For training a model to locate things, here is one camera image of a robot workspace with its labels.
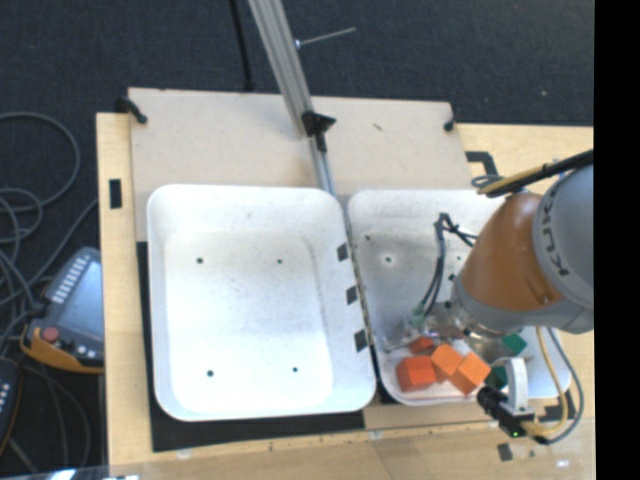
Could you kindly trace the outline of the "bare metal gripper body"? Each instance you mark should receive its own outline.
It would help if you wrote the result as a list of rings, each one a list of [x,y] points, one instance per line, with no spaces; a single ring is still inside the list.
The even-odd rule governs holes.
[[[429,307],[418,305],[411,310],[413,327],[442,339],[500,339],[502,331],[481,324],[457,302],[436,302]]]

